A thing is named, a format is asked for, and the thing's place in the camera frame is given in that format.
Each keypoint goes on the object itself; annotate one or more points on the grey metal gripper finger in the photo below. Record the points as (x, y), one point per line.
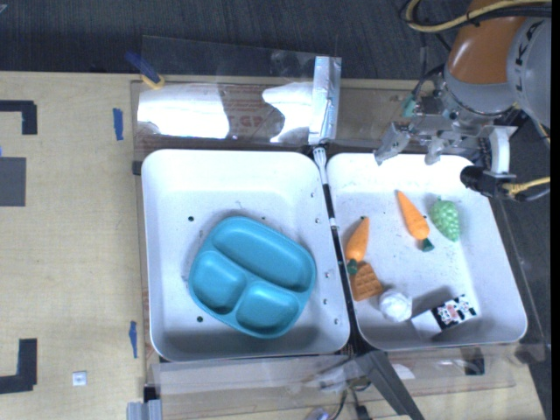
(435, 151)
(391, 144)

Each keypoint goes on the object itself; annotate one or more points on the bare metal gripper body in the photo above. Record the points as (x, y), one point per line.
(442, 123)

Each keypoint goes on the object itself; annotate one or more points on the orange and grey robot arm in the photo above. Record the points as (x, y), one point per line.
(481, 55)

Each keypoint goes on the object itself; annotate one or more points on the green toy grapes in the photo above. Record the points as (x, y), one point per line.
(446, 219)

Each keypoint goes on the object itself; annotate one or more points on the orange toy carrot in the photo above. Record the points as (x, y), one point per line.
(413, 219)
(359, 241)

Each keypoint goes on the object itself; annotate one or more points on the white plastic tray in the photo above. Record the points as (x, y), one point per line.
(175, 234)
(472, 278)

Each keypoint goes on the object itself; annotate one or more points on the orange waffle biscuit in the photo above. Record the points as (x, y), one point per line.
(365, 283)

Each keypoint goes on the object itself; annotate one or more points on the white crumpled ball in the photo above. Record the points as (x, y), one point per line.
(395, 306)

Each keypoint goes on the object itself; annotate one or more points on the cow print carton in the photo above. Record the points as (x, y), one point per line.
(450, 313)

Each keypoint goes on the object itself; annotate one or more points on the blue divided plate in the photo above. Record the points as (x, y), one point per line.
(254, 274)

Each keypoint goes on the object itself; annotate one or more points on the black cylinder on white bracket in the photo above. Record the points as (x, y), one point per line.
(481, 182)

